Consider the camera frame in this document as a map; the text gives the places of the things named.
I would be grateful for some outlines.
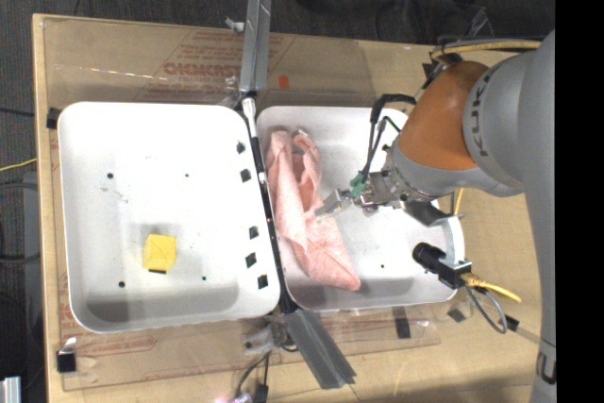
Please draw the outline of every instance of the orange sticker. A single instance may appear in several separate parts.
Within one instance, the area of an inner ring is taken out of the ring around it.
[[[290,89],[290,79],[287,76],[284,76],[284,75],[278,76],[277,83],[279,84],[279,88],[281,90]]]

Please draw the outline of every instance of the yellow sponge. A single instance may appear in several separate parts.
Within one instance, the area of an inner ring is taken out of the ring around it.
[[[150,271],[168,272],[176,261],[176,237],[150,234],[144,243],[143,267]]]

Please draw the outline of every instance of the pink towel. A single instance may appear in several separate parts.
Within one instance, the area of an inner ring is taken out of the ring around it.
[[[304,272],[324,284],[357,291],[361,281],[336,221],[328,217],[319,222],[314,214],[323,206],[317,193],[321,182],[319,149],[308,135],[298,133],[292,140],[287,131],[276,131],[271,136],[266,168],[277,232],[292,244]]]

